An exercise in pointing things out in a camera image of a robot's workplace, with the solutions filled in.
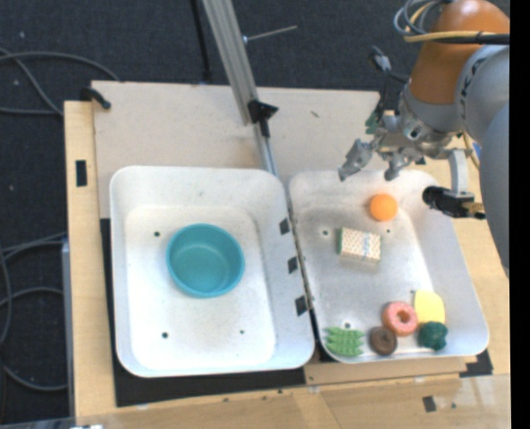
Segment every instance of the pink donut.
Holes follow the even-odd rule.
[[[406,302],[390,302],[382,311],[382,322],[398,337],[406,337],[417,329],[416,310]]]

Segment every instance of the brown donut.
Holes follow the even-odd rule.
[[[389,356],[398,347],[398,337],[386,327],[375,327],[370,331],[370,347],[381,356]]]

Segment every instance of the black metal part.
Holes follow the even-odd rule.
[[[472,213],[465,207],[465,204],[473,203],[475,200],[473,194],[455,196],[453,195],[453,192],[447,188],[429,186],[424,189],[422,198],[431,208],[439,210],[445,215],[453,218],[485,218],[484,213]]]
[[[209,54],[207,53],[205,34],[203,33],[203,26],[201,25],[199,6],[197,0],[189,0],[189,4],[191,5],[191,11],[193,12],[193,20],[195,21],[199,49],[201,50],[201,57],[203,59],[203,80],[208,82],[211,80],[212,73],[211,66],[209,64]]]
[[[105,110],[112,107],[112,104],[108,102],[102,94],[100,94],[97,90],[91,87],[85,87],[82,88],[80,91],[80,100],[82,102],[91,102],[93,100],[96,100],[102,108]]]
[[[279,111],[279,109],[276,106],[264,104],[258,100],[251,100],[248,102],[248,112],[250,114],[250,119],[254,124],[259,124],[263,137],[271,137],[271,131],[268,127],[268,120],[277,111]]]

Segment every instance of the black clamp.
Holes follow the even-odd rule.
[[[82,102],[91,102],[92,99],[96,100],[105,110],[108,110],[112,107],[112,104],[105,100],[104,96],[102,96],[102,94],[100,94],[94,88],[82,88],[80,91],[80,100]]]
[[[422,197],[429,207],[452,218],[485,219],[483,205],[475,202],[473,194],[456,196],[449,189],[429,186]]]
[[[277,111],[279,111],[279,109],[276,106],[267,105],[259,102],[258,100],[251,100],[248,102],[248,112],[250,113],[250,119],[254,124],[259,124],[263,137],[271,137],[271,131],[268,128],[268,120]]]

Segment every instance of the teal bowl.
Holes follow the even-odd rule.
[[[165,261],[175,284],[198,298],[229,292],[245,271],[239,243],[229,232],[205,223],[179,229],[169,240]]]

